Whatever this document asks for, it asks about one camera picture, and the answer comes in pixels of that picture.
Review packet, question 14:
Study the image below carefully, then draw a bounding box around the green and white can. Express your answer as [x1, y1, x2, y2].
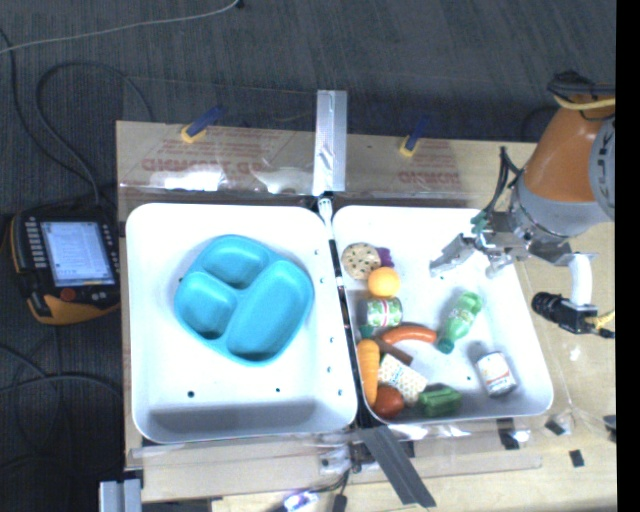
[365, 296, 405, 329]

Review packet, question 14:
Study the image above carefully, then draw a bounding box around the brown stick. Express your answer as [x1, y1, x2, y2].
[374, 337, 415, 367]

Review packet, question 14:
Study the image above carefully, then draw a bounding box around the white yellow patterned packet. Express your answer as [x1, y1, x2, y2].
[377, 352, 430, 407]

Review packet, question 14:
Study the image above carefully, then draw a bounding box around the brown cardboard board red print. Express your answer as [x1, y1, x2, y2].
[115, 119, 617, 505]

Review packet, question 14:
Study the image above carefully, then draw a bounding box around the black cylinder on white bracket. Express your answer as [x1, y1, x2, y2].
[530, 252, 600, 335]

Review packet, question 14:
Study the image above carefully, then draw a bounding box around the white plastic tray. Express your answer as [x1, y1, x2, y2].
[124, 201, 360, 445]
[330, 204, 556, 427]

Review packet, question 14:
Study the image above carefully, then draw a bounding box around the orange toy fruit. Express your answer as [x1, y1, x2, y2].
[367, 266, 402, 300]

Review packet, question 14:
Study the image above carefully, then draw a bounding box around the blue divided plate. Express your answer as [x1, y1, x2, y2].
[172, 233, 316, 368]

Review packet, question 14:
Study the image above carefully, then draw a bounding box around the tan dotted biscuit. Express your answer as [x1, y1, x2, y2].
[340, 242, 383, 281]

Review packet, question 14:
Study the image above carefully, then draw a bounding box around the red toy tomato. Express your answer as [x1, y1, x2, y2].
[372, 384, 406, 421]

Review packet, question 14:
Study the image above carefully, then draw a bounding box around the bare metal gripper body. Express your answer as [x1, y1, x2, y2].
[473, 210, 572, 265]

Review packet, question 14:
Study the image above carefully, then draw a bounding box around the orange carrot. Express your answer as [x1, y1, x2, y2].
[355, 338, 382, 408]

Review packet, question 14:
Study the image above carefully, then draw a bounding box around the green plastic bottle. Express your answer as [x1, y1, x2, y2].
[435, 291, 485, 355]

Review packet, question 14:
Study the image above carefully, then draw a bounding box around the orange-red sausage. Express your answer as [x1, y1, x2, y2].
[379, 323, 439, 347]

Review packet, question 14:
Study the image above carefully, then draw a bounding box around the white can orange label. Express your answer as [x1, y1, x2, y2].
[474, 350, 518, 398]

